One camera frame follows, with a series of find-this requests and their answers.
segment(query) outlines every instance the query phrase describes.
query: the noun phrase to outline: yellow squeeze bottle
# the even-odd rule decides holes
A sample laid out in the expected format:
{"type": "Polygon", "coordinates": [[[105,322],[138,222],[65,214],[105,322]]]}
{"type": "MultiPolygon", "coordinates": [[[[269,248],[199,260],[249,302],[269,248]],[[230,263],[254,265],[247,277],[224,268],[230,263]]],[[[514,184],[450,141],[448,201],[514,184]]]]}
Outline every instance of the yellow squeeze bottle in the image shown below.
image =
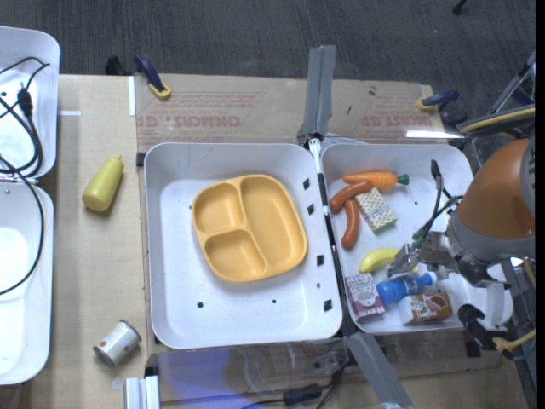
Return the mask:
{"type": "Polygon", "coordinates": [[[121,161],[121,155],[108,158],[83,191],[82,200],[85,206],[96,212],[107,210],[118,189],[122,174],[123,162],[121,161]]]}

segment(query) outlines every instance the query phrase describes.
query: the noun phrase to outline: banana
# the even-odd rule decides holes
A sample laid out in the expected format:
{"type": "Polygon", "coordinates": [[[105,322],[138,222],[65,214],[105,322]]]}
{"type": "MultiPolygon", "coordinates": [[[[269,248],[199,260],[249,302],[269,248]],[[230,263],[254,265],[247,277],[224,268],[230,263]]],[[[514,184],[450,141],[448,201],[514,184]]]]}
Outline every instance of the banana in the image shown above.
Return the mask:
{"type": "Polygon", "coordinates": [[[392,247],[383,247],[370,251],[361,260],[359,272],[372,273],[373,271],[382,268],[387,263],[393,262],[398,251],[399,249],[394,249],[392,247]]]}

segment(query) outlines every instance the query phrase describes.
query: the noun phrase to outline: sausage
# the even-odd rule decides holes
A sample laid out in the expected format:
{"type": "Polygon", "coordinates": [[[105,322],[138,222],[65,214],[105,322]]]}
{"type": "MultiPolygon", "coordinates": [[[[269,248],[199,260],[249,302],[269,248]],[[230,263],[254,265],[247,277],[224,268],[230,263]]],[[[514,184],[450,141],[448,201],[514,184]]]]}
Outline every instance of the sausage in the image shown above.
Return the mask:
{"type": "Polygon", "coordinates": [[[344,202],[352,197],[366,193],[373,187],[373,184],[370,181],[362,181],[360,183],[354,183],[344,187],[341,191],[335,194],[330,199],[330,208],[331,212],[338,212],[341,210],[341,207],[344,205],[344,202]]]}
{"type": "Polygon", "coordinates": [[[348,199],[344,204],[344,209],[347,213],[347,230],[341,239],[341,244],[346,250],[350,250],[356,238],[358,237],[359,230],[359,208],[358,203],[354,199],[348,199]]]}

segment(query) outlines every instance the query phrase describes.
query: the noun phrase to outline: table surface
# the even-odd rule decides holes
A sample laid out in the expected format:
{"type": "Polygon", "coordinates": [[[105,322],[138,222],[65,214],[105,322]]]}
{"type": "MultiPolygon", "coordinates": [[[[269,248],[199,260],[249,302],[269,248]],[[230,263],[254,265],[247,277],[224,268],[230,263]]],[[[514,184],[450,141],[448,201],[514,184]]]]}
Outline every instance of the table surface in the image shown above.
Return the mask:
{"type": "MultiPolygon", "coordinates": [[[[20,407],[121,408],[123,380],[143,377],[154,350],[149,343],[141,184],[129,78],[61,75],[59,90],[57,161],[40,184],[55,207],[51,346],[46,366],[20,388],[20,407]],[[106,158],[118,154],[125,168],[112,208],[106,214],[86,210],[83,190],[106,158]],[[131,323],[143,342],[112,369],[92,348],[120,319],[131,323]]],[[[511,362],[467,371],[458,366],[455,372],[401,381],[416,407],[525,406],[511,362]]],[[[9,399],[0,400],[7,401],[0,401],[2,409],[9,404],[9,399]]],[[[163,406],[218,407],[195,401],[163,406]]],[[[352,383],[341,386],[327,407],[381,406],[369,384],[352,383]]]]}

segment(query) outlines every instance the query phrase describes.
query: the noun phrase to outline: blue bottle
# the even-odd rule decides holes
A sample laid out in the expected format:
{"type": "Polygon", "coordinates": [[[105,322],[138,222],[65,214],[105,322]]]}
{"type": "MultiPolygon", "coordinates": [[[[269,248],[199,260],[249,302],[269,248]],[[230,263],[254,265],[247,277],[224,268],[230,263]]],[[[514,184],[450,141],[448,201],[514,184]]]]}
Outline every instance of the blue bottle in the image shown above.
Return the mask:
{"type": "Polygon", "coordinates": [[[426,285],[433,285],[437,280],[435,273],[425,273],[422,276],[406,274],[396,279],[386,280],[376,286],[378,295],[384,306],[398,302],[403,297],[418,294],[420,289],[426,285]]]}

